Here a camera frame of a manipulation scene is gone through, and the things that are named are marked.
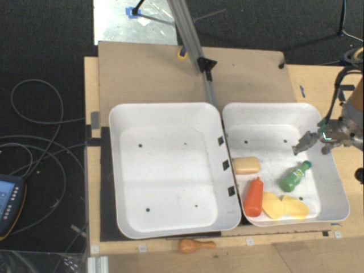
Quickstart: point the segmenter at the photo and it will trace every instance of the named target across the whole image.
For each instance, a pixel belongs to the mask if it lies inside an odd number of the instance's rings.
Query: gray tape
[[[100,128],[100,113],[98,111],[91,112],[91,129],[97,130]]]

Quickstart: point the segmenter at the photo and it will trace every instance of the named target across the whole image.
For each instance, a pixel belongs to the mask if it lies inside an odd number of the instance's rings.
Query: device screen
[[[0,181],[0,219],[14,188],[14,183]]]

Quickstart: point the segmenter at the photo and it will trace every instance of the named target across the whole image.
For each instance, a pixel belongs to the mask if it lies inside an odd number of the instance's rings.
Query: black floor
[[[291,64],[322,64],[342,59],[362,43],[338,37],[342,0],[187,0],[191,15],[227,9],[196,22],[204,46],[273,49],[283,51]],[[348,0],[345,30],[363,37],[363,0]],[[97,55],[93,46],[92,0],[0,0],[0,137],[32,135],[51,139],[58,125],[27,122],[10,104],[13,87],[29,79],[51,83],[64,101],[64,120],[84,116],[83,58]],[[20,86],[17,108],[38,121],[59,121],[56,94],[37,82]],[[65,123],[56,138],[66,147],[85,141],[84,122]],[[1,139],[0,145],[18,142],[45,148],[40,140]],[[27,163],[21,148],[0,148],[0,173]],[[83,148],[73,150],[83,162]],[[35,159],[41,152],[32,150]],[[67,176],[64,200],[44,222],[0,242],[0,249],[64,251],[76,236],[71,225],[85,225],[83,172],[66,153],[57,156]],[[14,230],[46,215],[63,189],[61,168],[45,159],[28,182],[24,211]],[[81,237],[70,248],[80,252]]]

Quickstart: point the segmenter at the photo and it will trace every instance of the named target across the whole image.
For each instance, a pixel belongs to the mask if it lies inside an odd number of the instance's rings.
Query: wooden table
[[[324,116],[331,102],[334,79],[341,68],[303,65],[287,65],[286,68],[296,101],[312,104]],[[345,84],[356,85],[358,81],[358,76],[351,75],[345,79]],[[91,113],[100,110],[99,83],[98,58],[86,57],[88,125]],[[335,108],[333,118],[339,113],[340,108]],[[99,138],[100,130],[93,129],[92,137]],[[259,234],[253,227],[249,235],[211,238],[217,244],[216,249],[200,250],[191,255],[179,254],[177,240],[173,239],[100,242],[101,149],[89,146],[86,151],[90,254],[109,255],[110,272],[358,272],[364,268],[361,260],[364,251],[363,186],[354,178],[356,169],[363,167],[363,153],[354,147],[333,150],[350,202],[350,215],[344,221],[323,224],[329,228],[325,229],[328,236],[323,236],[322,229],[305,231],[300,228],[300,233],[295,233],[293,227],[286,233],[277,234],[273,230]],[[247,238],[253,238],[253,246],[247,246]],[[147,253],[139,253],[139,245],[147,245]]]

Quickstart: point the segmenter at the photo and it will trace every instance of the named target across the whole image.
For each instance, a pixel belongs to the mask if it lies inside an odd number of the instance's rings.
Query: green light
[[[322,135],[324,136],[324,139],[325,140],[332,140],[332,138],[327,138],[326,135],[325,135],[325,133],[322,133]]]

